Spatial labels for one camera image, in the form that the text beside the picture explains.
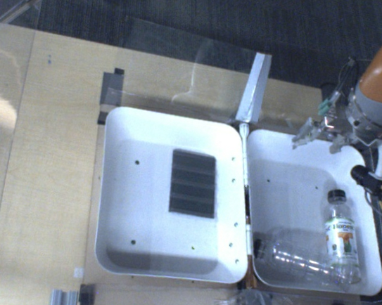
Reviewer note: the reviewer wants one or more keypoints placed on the black cylinder on white bracket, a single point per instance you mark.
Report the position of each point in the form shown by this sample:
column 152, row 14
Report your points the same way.
column 368, row 178

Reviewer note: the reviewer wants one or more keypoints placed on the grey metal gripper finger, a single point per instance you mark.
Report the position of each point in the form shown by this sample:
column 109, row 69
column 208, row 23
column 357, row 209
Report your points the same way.
column 339, row 143
column 304, row 132

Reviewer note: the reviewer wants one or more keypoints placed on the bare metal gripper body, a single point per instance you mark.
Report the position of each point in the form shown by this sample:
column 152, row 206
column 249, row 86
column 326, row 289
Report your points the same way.
column 361, row 131

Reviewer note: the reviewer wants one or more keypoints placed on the clear bottle with green label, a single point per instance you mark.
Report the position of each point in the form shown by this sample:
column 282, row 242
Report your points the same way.
column 341, row 238

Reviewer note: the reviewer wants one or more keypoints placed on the white plastic tray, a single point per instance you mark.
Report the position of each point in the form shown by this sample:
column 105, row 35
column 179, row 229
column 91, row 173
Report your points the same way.
column 290, row 198
column 142, row 190

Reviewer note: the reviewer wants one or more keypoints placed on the dark grey ribbed rectangular pad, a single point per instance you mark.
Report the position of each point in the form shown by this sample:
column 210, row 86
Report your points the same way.
column 194, row 184

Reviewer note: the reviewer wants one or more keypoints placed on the large clear plastic bottle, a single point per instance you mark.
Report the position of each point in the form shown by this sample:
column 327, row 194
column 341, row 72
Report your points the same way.
column 290, row 252

